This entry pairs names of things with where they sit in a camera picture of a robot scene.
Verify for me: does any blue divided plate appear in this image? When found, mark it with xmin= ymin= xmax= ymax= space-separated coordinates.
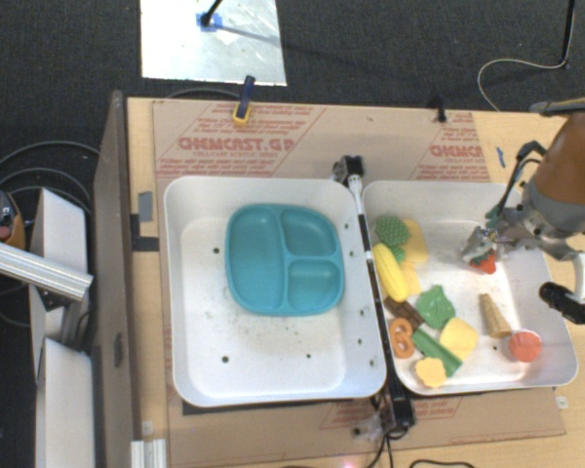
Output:
xmin=224 ymin=203 xmax=345 ymax=318

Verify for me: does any red-orange toy ice cream scoop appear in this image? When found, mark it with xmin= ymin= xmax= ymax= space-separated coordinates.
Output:
xmin=507 ymin=329 xmax=544 ymax=364

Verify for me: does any pale yellow toy slice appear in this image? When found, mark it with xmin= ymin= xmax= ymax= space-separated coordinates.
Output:
xmin=399 ymin=260 xmax=423 ymax=297

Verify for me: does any black cylinder on white bracket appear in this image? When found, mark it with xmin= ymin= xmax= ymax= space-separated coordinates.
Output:
xmin=538 ymin=252 xmax=585 ymax=327

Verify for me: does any green toy lettuce leaf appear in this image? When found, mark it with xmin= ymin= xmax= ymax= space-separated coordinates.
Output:
xmin=414 ymin=284 xmax=457 ymax=331

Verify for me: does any black block with thin wires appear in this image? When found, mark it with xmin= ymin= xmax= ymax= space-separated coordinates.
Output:
xmin=332 ymin=154 xmax=368 ymax=182
xmin=378 ymin=392 xmax=416 ymax=431

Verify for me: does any yellow toy corn cob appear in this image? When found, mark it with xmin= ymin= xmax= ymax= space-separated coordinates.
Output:
xmin=372 ymin=242 xmax=410 ymax=303

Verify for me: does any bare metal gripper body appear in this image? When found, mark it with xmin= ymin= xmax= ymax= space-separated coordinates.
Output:
xmin=487 ymin=206 xmax=582 ymax=263

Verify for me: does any white plastic tray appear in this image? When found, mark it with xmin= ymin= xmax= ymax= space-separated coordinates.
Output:
xmin=163 ymin=175 xmax=389 ymax=409
xmin=361 ymin=178 xmax=580 ymax=397

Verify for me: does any red toy strawberry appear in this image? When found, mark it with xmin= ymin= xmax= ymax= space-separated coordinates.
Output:
xmin=469 ymin=248 xmax=498 ymax=276

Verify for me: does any orange toy pretzel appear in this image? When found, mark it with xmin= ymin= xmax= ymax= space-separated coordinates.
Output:
xmin=388 ymin=317 xmax=416 ymax=360

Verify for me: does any brown toy chocolate bar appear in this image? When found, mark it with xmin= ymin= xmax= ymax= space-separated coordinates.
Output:
xmin=383 ymin=295 xmax=426 ymax=332

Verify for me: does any green round textured toy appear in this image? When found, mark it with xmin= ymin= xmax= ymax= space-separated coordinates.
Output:
xmin=373 ymin=214 xmax=411 ymax=249

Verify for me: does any yellow-orange scalloped toy biscuit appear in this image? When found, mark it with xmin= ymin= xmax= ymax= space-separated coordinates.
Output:
xmin=413 ymin=356 xmax=449 ymax=390

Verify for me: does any yellow toy pepper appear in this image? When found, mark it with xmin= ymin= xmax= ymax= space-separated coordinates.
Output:
xmin=438 ymin=316 xmax=481 ymax=362

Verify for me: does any yellow rounded toy block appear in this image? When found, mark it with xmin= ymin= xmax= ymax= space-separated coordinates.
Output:
xmin=401 ymin=217 xmax=430 ymax=265

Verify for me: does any thin black and white rod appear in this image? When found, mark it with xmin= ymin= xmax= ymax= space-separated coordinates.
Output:
xmin=348 ymin=173 xmax=404 ymax=409

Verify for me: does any brown cardboard board red print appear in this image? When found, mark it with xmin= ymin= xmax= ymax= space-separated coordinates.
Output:
xmin=151 ymin=99 xmax=567 ymax=453

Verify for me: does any long green toy vegetable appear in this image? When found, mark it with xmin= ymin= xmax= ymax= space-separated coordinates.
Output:
xmin=410 ymin=328 xmax=464 ymax=378

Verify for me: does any tan toy ice cream cone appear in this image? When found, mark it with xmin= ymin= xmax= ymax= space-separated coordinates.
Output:
xmin=478 ymin=292 xmax=514 ymax=339

